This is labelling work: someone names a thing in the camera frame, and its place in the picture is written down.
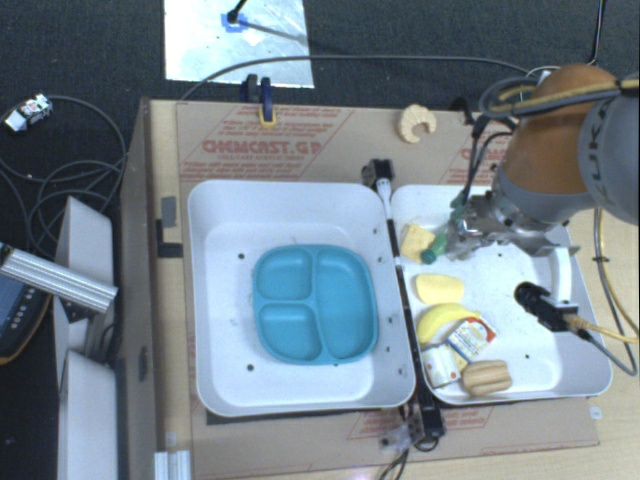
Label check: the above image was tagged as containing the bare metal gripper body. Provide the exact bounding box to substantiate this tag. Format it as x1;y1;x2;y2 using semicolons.
457;193;552;249

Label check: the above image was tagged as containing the small green bottle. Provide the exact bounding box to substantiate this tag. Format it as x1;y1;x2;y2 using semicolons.
419;232;450;265

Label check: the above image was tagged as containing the yellow toy cheese wedge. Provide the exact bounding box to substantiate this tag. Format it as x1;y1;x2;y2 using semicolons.
399;223;437;264

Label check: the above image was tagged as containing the yellow toy potato chip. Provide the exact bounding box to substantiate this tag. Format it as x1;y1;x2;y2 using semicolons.
412;273;466;306

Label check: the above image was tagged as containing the yellow banana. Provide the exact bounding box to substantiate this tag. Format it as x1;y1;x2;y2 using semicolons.
416;302;483;346

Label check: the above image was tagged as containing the thin black and white rod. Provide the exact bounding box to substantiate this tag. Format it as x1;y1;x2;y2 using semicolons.
377;177;441;437

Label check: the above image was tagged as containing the white plastic tray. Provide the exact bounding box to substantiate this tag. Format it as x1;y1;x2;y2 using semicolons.
389;183;614;406
187;179;417;418

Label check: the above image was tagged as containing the white packet with red print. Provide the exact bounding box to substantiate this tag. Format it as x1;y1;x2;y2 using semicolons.
445;316;498;361

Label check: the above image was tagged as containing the white and yellow carton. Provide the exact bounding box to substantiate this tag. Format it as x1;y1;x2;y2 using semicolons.
420;343;469;390

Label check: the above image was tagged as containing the tan toy croissant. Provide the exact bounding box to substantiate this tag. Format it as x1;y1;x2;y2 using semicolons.
397;104;438;145

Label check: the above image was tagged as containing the tan toy hot dog bun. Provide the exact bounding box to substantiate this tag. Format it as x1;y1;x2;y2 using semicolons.
461;359;513;397

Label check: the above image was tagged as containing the blue divided plate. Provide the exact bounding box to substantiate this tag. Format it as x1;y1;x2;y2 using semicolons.
251;243;380;367

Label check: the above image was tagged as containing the brown cardboard board red print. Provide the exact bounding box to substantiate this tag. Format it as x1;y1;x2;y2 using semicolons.
142;98;601;480

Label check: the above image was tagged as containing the black cylinder on white bracket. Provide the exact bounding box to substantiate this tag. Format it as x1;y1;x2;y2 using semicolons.
513;245;581;333

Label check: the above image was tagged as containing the black block with thin wires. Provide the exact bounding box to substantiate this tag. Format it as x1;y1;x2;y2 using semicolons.
361;158;397;190
379;406;447;452

